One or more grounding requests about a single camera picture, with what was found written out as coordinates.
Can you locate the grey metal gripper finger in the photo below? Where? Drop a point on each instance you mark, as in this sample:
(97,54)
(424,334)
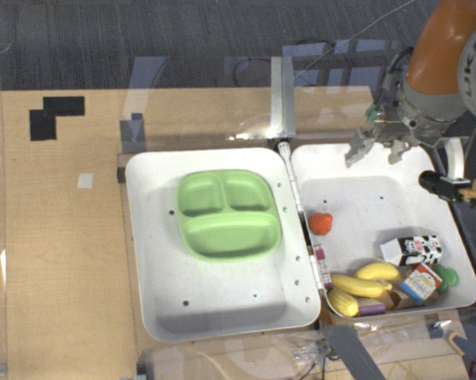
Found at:
(357,148)
(397,151)

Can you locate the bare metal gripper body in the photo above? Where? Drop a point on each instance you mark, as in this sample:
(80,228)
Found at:
(396,123)

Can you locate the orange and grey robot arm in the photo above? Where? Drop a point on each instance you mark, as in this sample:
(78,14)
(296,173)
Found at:
(435,53)

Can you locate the white plastic tray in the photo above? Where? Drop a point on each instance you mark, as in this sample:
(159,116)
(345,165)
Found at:
(369,200)
(229,291)

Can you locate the red toy tomato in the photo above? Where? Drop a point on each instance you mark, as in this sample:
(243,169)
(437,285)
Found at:
(320,224)

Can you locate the cow print milk carton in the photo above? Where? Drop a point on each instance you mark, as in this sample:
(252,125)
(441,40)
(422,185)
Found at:
(417,250)

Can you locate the yellow toy lemon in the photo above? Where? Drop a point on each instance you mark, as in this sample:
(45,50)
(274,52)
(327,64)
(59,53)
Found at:
(378,272)

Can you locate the pink and white packet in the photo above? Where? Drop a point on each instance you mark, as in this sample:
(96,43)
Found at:
(323,270)

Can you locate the green broccoli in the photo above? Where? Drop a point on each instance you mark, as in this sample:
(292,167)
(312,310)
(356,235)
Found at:
(449,276)

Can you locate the orange and blue carton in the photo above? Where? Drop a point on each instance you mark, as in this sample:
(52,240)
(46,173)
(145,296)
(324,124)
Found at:
(420,285)

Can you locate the yellow banana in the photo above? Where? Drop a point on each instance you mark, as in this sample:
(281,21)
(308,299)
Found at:
(358,285)

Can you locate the brown toy bread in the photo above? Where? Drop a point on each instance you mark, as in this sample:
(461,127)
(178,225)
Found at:
(400,300)

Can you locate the green divided plate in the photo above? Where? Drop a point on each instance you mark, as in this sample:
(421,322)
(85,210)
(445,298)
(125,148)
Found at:
(228,230)

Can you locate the yellow corn cob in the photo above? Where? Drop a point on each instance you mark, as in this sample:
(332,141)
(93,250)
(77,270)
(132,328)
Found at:
(343,301)

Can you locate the purple cylinder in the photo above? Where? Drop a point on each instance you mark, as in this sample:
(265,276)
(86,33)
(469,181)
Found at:
(371,309)

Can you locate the black cylinder on white bracket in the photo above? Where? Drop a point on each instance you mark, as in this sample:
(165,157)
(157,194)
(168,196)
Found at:
(440,181)

